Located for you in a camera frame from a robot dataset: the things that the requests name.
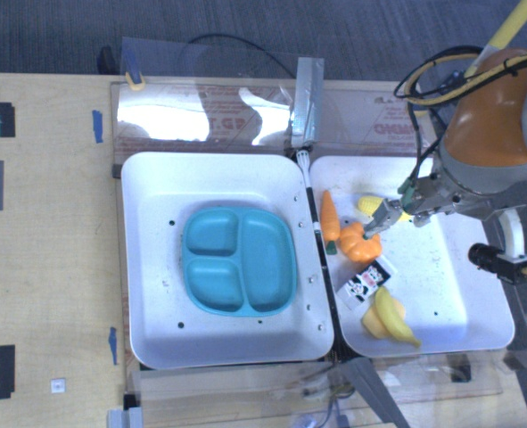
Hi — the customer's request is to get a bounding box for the black and white milk carton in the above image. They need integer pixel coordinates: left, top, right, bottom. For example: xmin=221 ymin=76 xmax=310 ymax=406
xmin=335 ymin=256 xmax=399 ymax=311

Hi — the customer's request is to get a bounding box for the blue divided plate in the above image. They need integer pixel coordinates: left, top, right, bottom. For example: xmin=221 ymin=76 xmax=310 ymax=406
xmin=181 ymin=206 xmax=299 ymax=317

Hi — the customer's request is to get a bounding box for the yellow banana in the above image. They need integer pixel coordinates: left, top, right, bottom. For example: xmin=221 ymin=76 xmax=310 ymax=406
xmin=374 ymin=285 xmax=423 ymax=349

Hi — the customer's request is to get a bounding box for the white plastic tray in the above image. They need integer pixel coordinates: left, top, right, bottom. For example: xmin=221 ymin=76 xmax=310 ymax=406
xmin=309 ymin=154 xmax=516 ymax=358
xmin=119 ymin=151 xmax=336 ymax=371

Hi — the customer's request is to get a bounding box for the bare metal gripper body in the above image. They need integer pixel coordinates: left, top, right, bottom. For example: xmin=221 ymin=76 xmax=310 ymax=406
xmin=399 ymin=171 xmax=525 ymax=228

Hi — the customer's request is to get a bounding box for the yellow corn cob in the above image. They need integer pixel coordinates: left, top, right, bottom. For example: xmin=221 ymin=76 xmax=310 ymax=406
xmin=357 ymin=194 xmax=414 ymax=223

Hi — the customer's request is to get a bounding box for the orange carrot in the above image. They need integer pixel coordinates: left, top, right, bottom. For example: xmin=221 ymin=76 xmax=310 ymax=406
xmin=319 ymin=189 xmax=342 ymax=256

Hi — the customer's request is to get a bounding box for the orange pumpkin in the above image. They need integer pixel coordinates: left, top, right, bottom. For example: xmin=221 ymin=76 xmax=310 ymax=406
xmin=338 ymin=221 xmax=384 ymax=264

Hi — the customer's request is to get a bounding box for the black cylinder on white bracket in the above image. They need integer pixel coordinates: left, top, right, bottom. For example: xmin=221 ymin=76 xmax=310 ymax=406
xmin=467 ymin=209 xmax=527 ymax=285

